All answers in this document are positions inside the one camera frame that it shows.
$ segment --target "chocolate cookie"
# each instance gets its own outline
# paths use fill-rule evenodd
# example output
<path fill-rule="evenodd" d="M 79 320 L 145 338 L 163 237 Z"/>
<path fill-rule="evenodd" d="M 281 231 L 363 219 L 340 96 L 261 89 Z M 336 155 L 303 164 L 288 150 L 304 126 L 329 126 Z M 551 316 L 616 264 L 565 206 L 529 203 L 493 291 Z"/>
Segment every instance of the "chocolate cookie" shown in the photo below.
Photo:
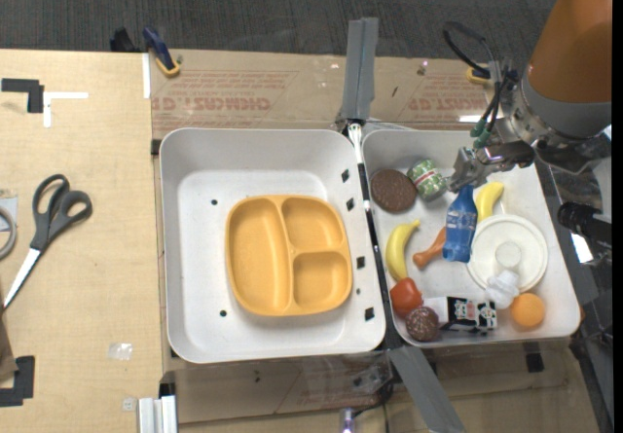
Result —
<path fill-rule="evenodd" d="M 405 211 L 413 205 L 418 190 L 404 173 L 392 168 L 377 171 L 370 179 L 370 194 L 383 210 Z"/>

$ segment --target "metal bracket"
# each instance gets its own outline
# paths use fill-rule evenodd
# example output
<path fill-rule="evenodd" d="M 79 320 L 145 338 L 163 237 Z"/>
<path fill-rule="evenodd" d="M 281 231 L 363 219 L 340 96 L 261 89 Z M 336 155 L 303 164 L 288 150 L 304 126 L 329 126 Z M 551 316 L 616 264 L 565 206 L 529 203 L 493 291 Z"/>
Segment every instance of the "metal bracket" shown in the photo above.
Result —
<path fill-rule="evenodd" d="M 141 398 L 137 412 L 139 433 L 177 433 L 175 395 Z"/>
<path fill-rule="evenodd" d="M 370 116 L 378 41 L 378 18 L 354 19 L 348 23 L 347 65 L 338 120 L 365 122 Z"/>
<path fill-rule="evenodd" d="M 403 346 L 391 350 L 389 359 L 430 431 L 464 433 L 465 427 L 420 348 Z"/>

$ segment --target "blue clamp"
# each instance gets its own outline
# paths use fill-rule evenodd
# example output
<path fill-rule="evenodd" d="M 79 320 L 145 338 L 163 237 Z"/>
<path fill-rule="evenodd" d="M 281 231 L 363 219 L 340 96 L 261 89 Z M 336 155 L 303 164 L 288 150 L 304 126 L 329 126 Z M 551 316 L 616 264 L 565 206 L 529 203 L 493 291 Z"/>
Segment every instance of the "blue clamp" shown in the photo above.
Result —
<path fill-rule="evenodd" d="M 176 62 L 168 51 L 163 39 L 161 39 L 158 32 L 151 26 L 145 26 L 143 28 L 143 37 L 147 49 L 153 49 L 156 53 L 156 64 L 168 77 L 174 77 L 179 73 L 179 63 Z"/>

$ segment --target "orange fruit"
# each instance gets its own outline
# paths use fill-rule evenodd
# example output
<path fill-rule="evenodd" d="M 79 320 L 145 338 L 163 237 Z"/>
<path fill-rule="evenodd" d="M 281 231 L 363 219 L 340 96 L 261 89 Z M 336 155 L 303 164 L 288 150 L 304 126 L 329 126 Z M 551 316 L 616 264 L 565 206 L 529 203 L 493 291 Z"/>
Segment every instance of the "orange fruit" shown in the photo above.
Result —
<path fill-rule="evenodd" d="M 531 328 L 545 317 L 545 303 L 534 293 L 522 293 L 513 300 L 510 314 L 517 324 Z"/>

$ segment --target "toy can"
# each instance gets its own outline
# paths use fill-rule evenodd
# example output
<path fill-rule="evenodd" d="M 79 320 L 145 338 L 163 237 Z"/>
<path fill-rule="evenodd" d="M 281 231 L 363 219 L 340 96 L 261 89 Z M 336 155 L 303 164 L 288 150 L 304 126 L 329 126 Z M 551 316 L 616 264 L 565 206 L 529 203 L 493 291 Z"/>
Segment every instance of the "toy can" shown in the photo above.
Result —
<path fill-rule="evenodd" d="M 446 192 L 446 179 L 430 159 L 417 162 L 407 172 L 407 177 L 415 184 L 418 194 L 425 201 L 433 201 Z"/>

